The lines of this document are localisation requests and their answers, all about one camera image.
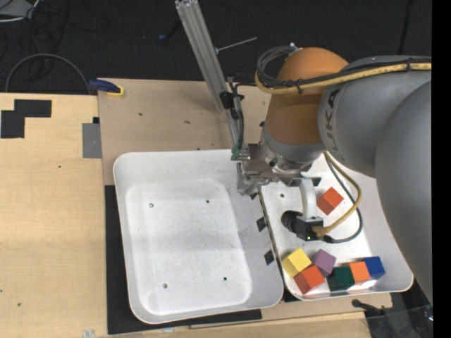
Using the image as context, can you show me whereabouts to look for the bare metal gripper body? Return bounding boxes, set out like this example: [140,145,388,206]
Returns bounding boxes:
[242,143,314,187]

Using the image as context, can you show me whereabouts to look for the red cube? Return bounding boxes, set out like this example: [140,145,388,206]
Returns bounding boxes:
[293,265,326,295]
[316,187,345,216]

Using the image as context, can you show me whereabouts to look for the white plastic tray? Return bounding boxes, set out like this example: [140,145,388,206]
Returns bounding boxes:
[258,152,414,302]
[112,149,285,325]

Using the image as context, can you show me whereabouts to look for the yellow cube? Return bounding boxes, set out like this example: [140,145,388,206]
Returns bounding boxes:
[280,247,313,279]

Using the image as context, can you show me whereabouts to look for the purple cube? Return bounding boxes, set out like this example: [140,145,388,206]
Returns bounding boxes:
[313,249,338,278]

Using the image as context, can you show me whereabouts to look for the pale wood board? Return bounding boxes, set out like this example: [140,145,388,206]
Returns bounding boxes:
[97,78,393,332]

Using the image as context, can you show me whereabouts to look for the dark green cube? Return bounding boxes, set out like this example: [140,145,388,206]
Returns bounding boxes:
[326,266,355,292]

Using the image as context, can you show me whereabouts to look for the orange cube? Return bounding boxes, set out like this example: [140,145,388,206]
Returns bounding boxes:
[348,261,372,283]

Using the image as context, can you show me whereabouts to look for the blue cube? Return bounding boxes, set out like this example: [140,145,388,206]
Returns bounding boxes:
[362,256,386,280]

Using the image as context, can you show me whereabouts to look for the black cylinder on white bracket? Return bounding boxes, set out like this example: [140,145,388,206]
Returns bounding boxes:
[280,176,325,242]

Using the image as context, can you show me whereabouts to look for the black block with thin wires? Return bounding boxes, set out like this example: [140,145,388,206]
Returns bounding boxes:
[219,89,236,111]

